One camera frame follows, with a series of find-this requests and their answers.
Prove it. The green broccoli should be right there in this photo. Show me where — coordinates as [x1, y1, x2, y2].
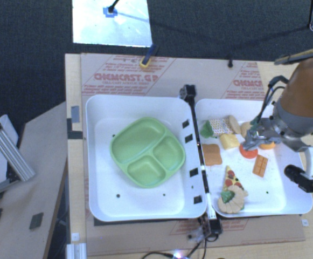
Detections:
[200, 120, 215, 139]

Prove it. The white plastic tray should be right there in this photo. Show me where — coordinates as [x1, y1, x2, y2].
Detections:
[85, 94, 208, 222]
[194, 98, 313, 219]

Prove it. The orange waffle bar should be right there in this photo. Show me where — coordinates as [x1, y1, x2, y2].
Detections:
[252, 154, 269, 178]

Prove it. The red-orange round slice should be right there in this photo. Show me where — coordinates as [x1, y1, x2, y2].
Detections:
[239, 144, 259, 160]

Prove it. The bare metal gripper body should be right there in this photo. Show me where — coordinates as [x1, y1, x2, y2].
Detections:
[255, 117, 284, 145]

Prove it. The green divided plate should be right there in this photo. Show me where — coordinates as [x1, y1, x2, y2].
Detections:
[109, 117, 187, 189]

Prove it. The orange doughnut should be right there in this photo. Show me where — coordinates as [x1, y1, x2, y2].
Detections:
[259, 140, 276, 150]

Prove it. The pizza slice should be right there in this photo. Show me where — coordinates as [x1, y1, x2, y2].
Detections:
[224, 165, 245, 192]

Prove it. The orange toast slice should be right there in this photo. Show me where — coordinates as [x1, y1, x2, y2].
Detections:
[201, 143, 222, 167]

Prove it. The thin black and white rod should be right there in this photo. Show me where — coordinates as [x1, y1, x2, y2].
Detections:
[187, 97, 214, 221]

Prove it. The brown cardboard board red print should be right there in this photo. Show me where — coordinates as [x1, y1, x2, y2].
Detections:
[80, 53, 307, 257]

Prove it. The beige round bread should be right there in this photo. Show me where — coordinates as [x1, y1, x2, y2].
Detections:
[240, 121, 254, 139]

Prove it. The beige taco with green filling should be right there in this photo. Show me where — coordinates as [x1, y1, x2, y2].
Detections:
[217, 185, 249, 214]

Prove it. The black cylinder on white bracket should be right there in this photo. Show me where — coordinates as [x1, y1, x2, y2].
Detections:
[283, 146, 313, 194]

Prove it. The patterned white packet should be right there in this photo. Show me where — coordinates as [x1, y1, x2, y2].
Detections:
[208, 117, 234, 135]

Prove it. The beige oval biscuit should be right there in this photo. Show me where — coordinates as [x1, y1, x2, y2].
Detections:
[228, 115, 242, 135]

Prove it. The yellow cheese block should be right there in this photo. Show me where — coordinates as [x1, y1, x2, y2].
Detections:
[219, 133, 241, 151]

